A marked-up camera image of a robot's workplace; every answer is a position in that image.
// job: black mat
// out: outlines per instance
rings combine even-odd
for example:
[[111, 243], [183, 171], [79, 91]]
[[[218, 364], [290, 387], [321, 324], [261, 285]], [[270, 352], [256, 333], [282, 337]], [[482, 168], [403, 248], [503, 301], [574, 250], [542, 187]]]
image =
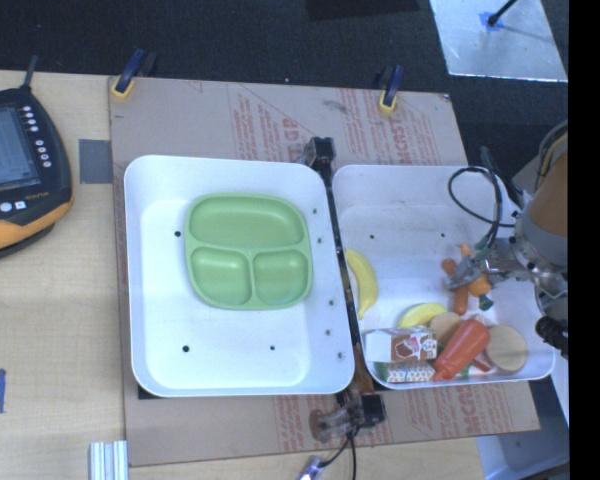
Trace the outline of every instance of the black mat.
[[[568, 73], [569, 0], [541, 0]], [[451, 77], [429, 0], [0, 0], [0, 69], [119, 74], [134, 48], [155, 76], [450, 95], [471, 163], [488, 146], [514, 175], [567, 118], [568, 84]]]

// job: screen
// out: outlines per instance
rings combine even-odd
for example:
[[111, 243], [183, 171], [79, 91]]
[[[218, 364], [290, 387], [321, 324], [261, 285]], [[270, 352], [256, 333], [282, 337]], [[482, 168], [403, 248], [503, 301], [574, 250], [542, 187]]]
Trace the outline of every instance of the screen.
[[40, 183], [18, 111], [0, 107], [0, 190]]

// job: yellow banana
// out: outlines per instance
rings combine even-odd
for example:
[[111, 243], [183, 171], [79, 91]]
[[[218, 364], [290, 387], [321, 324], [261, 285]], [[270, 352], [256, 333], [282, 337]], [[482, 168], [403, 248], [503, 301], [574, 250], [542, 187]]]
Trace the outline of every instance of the yellow banana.
[[344, 256], [358, 283], [358, 320], [362, 320], [367, 309], [378, 300], [378, 280], [371, 263], [361, 253], [345, 249]]

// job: wooden table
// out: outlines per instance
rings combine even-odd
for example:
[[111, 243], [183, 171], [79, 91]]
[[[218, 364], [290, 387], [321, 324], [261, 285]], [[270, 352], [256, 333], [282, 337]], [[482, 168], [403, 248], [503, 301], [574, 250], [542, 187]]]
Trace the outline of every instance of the wooden table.
[[[0, 90], [23, 79], [0, 71]], [[89, 444], [125, 439], [113, 191], [78, 172], [79, 139], [110, 140], [107, 77], [35, 73], [32, 88], [67, 146], [75, 203], [48, 236], [0, 259], [0, 479], [88, 479]], [[360, 480], [484, 477], [473, 438], [356, 453]], [[131, 468], [129, 478], [295, 478], [311, 455]], [[351, 475], [347, 450], [321, 480]]]

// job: ketchup bottle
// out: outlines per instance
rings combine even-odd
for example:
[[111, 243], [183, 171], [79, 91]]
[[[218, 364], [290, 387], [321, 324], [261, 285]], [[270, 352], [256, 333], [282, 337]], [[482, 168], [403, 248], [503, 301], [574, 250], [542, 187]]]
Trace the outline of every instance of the ketchup bottle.
[[433, 380], [449, 380], [482, 352], [491, 339], [484, 324], [470, 318], [464, 320], [453, 333], [444, 350], [433, 363]]

